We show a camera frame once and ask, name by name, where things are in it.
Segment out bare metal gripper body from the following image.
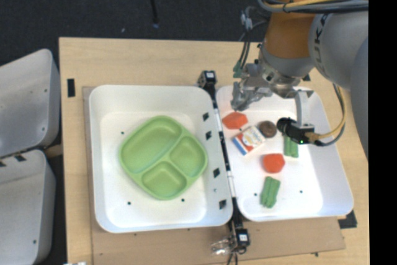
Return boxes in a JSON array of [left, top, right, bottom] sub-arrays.
[[241, 63, 302, 100]]

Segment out orange toy food piece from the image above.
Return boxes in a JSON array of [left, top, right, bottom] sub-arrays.
[[221, 111, 249, 130], [262, 153, 286, 174]]

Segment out brown round toy food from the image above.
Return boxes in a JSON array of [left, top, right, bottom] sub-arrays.
[[258, 120, 278, 138]]

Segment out white red blue carton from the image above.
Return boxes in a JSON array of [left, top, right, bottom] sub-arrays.
[[231, 125, 267, 156]]

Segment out thin black and white rod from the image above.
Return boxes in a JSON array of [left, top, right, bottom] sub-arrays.
[[208, 85, 241, 229]]

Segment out green ribbed toy vegetable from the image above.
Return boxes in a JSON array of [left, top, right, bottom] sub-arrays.
[[283, 134, 300, 159], [259, 176, 282, 209]]

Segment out green divided plate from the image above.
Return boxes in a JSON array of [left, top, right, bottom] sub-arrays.
[[118, 115, 209, 201]]

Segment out white plastic tray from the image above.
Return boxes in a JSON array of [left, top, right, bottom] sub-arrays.
[[88, 84, 234, 234], [215, 84, 355, 223]]

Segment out black block with thin wires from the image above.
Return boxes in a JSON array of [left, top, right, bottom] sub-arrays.
[[233, 227, 251, 248], [197, 70, 217, 88]]

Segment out black cylinder on white bracket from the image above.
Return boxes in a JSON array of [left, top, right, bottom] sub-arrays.
[[276, 88, 316, 145]]

